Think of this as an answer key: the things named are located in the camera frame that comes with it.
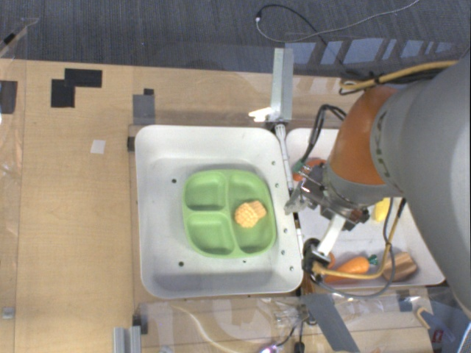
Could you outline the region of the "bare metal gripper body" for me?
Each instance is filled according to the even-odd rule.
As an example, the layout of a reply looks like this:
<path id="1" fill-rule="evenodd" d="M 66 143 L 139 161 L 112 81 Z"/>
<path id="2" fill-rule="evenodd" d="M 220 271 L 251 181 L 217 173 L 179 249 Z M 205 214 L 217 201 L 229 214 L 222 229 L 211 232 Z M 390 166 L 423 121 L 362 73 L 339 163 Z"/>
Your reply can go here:
<path id="1" fill-rule="evenodd" d="M 304 165 L 299 171 L 302 177 L 299 182 L 300 201 L 303 207 L 312 210 L 319 208 L 321 214 L 326 214 L 330 206 L 327 185 L 324 181 L 325 164 Z"/>

